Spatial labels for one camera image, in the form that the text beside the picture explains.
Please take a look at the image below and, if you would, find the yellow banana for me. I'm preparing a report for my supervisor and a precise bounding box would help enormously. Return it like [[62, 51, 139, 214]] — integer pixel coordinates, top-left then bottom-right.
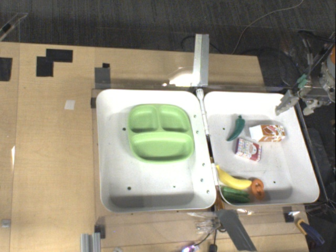
[[215, 164, 253, 191]]

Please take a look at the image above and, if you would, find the green divided plate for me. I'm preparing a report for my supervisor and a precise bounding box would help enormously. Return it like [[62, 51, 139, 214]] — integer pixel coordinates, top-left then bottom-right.
[[127, 103, 196, 164]]

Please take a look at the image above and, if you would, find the green chili pepper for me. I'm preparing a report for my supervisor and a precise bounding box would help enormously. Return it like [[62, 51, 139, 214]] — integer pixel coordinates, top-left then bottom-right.
[[226, 114, 246, 142]]

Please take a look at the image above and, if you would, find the green cucumber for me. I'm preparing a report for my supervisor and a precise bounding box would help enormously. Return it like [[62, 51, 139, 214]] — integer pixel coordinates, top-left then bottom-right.
[[220, 185, 251, 204]]

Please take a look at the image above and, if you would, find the pink and white carton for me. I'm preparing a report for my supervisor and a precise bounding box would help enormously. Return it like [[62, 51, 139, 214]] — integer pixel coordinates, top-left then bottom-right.
[[234, 137, 263, 163]]

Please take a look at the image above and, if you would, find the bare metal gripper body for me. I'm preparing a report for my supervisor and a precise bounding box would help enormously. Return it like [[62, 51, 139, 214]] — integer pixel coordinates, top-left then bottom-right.
[[298, 73, 336, 105]]

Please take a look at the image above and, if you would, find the orange and white carton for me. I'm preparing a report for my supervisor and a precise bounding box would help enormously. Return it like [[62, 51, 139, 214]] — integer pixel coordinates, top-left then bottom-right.
[[248, 124, 286, 143]]

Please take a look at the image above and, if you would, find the white plastic tray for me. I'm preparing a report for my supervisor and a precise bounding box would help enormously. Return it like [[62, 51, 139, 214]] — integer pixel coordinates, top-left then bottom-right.
[[203, 91, 321, 207], [95, 88, 217, 213]]

